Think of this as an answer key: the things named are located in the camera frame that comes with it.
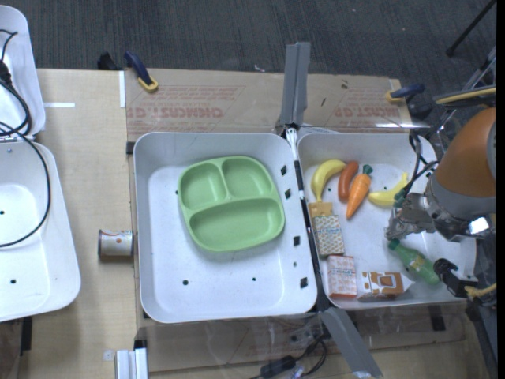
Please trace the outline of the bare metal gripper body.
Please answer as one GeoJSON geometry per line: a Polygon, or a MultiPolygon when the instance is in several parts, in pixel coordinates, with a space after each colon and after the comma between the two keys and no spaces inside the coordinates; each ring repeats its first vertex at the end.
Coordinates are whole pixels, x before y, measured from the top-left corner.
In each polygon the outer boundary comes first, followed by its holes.
{"type": "Polygon", "coordinates": [[[493,235],[489,198],[450,193],[438,199],[432,193],[409,193],[402,202],[404,220],[400,238],[421,232],[437,233],[449,242],[493,235]]]}

